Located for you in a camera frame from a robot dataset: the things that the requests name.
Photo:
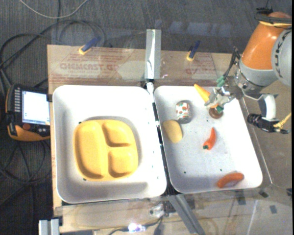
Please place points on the yellow divided plate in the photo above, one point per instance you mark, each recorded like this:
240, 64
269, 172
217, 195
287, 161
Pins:
93, 150

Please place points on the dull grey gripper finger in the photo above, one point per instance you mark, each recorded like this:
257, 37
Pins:
224, 99
210, 97

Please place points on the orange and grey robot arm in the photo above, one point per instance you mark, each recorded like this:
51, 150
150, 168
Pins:
258, 45

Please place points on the brown round biscuit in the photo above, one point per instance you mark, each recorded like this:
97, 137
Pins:
215, 114

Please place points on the white plastic tray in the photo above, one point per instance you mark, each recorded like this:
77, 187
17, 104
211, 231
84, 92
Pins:
198, 160
68, 141

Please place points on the orange chili pepper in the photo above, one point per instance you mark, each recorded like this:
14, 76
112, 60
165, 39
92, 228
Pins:
211, 139

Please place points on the brown cardboard board red print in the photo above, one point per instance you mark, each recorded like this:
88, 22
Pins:
93, 67

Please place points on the white can with red print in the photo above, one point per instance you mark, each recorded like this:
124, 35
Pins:
183, 111

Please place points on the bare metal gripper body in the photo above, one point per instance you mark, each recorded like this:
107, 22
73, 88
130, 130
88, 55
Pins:
236, 88

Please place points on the yellow bread roll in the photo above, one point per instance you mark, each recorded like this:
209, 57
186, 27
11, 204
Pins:
172, 131

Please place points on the black cylinder on white bracket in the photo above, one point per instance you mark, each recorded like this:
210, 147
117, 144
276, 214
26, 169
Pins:
268, 109

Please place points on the orange sausage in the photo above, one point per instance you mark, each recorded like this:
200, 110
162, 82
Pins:
230, 179

